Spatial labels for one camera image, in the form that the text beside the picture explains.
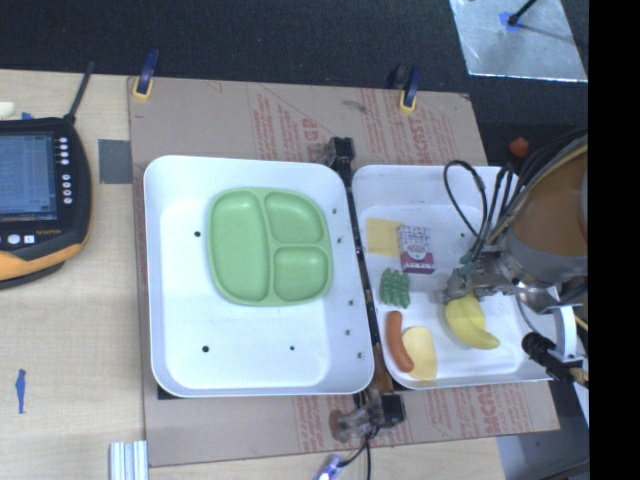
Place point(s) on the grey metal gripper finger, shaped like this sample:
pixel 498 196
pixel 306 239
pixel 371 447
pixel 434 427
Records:
pixel 456 285
pixel 484 294

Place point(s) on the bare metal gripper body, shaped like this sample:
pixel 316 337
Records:
pixel 500 270

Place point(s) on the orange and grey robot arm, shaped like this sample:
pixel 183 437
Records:
pixel 555 208

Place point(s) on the yellow banana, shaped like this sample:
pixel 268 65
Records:
pixel 467 325

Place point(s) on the small white and red carton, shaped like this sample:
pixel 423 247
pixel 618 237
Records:
pixel 416 250

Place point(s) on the green grapes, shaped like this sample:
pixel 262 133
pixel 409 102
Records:
pixel 395 288

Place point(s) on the yellow potato chip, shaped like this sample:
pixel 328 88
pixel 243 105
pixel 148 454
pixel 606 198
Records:
pixel 421 353

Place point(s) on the orange sausage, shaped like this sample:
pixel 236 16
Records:
pixel 397 343

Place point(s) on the yellow cheese slice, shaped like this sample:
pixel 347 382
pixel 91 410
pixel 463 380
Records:
pixel 380 238

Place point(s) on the white plastic tray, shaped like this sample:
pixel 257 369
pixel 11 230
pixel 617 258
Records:
pixel 240 338
pixel 425 193

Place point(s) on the thin black and white rod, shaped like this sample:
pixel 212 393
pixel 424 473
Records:
pixel 361 263

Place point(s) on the small red object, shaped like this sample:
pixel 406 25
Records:
pixel 519 147

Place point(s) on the green divided plate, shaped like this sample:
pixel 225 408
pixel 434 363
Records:
pixel 240 248

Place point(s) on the brown cardboard board, red print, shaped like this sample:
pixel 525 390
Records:
pixel 210 118

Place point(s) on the black cylinder on white bracket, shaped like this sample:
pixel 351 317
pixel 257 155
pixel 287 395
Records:
pixel 547 353

